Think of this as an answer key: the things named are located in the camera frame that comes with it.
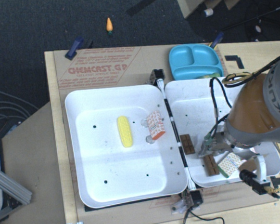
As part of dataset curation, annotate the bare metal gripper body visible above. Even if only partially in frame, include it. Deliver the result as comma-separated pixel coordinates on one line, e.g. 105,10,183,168
205,128,260,163

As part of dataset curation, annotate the white carton with green edge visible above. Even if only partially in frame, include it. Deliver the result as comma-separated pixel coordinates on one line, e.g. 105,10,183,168
216,151,245,179

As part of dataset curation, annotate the brown chocolate bar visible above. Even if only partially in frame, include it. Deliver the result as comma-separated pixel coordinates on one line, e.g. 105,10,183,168
202,154,221,177
179,133,196,156

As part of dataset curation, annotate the thin black and white rod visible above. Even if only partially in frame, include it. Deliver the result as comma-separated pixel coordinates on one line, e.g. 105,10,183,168
156,77,197,193

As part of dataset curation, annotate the white plastic tray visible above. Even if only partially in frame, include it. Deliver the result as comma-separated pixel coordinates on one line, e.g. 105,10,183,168
63,81,190,211
163,72,280,191

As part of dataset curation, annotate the orange and white carton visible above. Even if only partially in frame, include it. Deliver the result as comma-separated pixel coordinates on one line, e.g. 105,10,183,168
145,110,167,141

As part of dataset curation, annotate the green and yellow toy food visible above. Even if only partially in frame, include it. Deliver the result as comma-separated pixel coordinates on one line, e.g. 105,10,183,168
196,72,222,80

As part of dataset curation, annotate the yellow corn cob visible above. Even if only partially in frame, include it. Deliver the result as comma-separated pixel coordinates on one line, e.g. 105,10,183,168
116,115,135,149

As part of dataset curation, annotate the blue divided plate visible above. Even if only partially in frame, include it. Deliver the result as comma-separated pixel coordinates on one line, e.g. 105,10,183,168
168,41,225,82

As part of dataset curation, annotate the brown cardboard board red print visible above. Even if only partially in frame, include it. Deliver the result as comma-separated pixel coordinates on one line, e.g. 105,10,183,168
53,34,280,224

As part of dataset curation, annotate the orange carrot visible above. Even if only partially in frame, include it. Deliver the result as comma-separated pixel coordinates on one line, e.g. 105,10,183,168
105,16,115,36

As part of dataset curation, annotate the black cylinder on white bracket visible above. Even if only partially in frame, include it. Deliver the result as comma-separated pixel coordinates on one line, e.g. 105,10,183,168
237,154,273,197

